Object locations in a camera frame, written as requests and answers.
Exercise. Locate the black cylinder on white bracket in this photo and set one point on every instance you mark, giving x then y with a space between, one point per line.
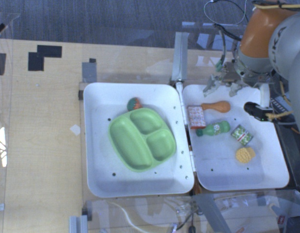
255 109

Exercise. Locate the white plastic tray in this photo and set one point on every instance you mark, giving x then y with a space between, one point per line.
220 169
101 169

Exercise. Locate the green and white can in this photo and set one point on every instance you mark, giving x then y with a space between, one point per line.
241 135

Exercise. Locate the orange chicken drumstick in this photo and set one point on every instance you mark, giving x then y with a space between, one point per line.
220 106

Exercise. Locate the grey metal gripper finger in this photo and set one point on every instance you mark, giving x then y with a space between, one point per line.
212 84
235 87

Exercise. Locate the green divided plate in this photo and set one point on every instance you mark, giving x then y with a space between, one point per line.
130 139

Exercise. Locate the green bottle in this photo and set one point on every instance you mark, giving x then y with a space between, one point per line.
216 128

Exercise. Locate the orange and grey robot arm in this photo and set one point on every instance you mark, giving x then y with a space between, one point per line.
261 33

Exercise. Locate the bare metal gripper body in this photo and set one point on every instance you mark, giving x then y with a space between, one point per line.
233 75

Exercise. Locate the red and green strawberry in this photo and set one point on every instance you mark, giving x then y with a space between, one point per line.
134 103

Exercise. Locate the red and white carton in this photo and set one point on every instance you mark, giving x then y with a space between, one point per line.
196 117

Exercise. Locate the yellow corn cob piece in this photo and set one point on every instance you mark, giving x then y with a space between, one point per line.
245 155

